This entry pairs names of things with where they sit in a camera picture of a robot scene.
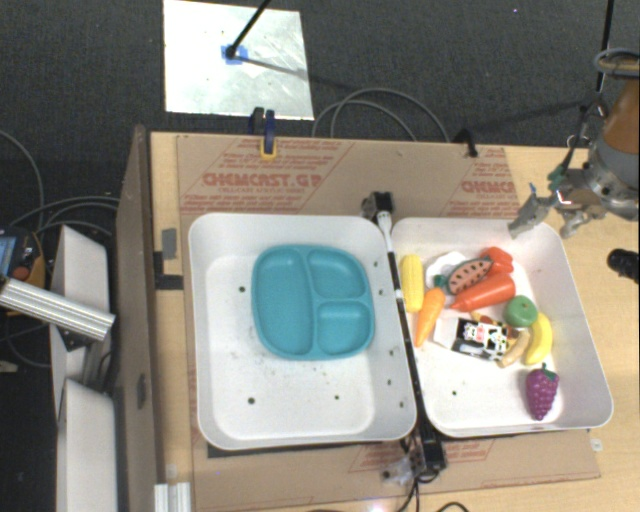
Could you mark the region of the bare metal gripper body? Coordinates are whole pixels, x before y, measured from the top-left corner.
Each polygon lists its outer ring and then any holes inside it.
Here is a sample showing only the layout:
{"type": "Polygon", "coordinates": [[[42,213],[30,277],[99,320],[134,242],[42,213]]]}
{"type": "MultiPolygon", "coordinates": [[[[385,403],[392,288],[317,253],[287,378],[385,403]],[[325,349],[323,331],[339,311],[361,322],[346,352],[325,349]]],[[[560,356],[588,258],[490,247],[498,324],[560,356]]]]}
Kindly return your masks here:
{"type": "Polygon", "coordinates": [[[609,170],[569,169],[554,186],[557,209],[580,221],[611,214],[627,221],[639,219],[638,191],[609,170]]]}

